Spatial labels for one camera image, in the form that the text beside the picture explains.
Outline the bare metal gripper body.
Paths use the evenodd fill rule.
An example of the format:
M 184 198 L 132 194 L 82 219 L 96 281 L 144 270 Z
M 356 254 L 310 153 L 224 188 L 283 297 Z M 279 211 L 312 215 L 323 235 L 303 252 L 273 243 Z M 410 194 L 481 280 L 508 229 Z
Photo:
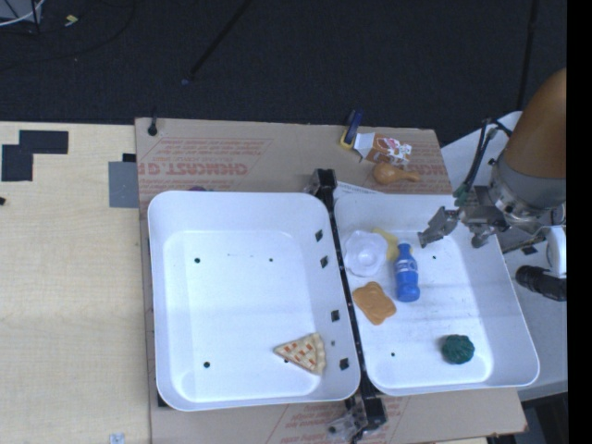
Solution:
M 503 186 L 462 185 L 456 191 L 460 220 L 478 239 L 517 229 L 530 237 L 543 235 L 566 221 L 566 202 L 537 207 L 516 197 Z

